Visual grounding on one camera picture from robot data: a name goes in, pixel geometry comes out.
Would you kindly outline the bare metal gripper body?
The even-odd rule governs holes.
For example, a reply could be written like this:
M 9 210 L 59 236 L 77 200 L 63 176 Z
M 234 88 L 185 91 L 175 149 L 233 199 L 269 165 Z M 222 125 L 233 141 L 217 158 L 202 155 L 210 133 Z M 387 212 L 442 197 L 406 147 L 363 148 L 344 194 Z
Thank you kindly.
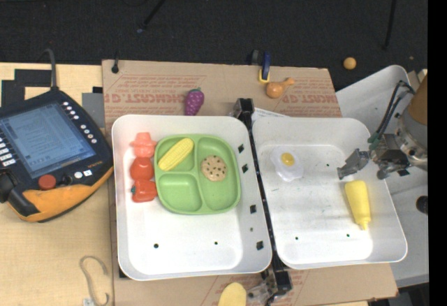
M 385 133 L 369 139 L 369 157 L 378 165 L 382 161 L 395 164 L 396 173 L 408 173 L 410 167 L 427 171 L 427 148 L 403 133 Z

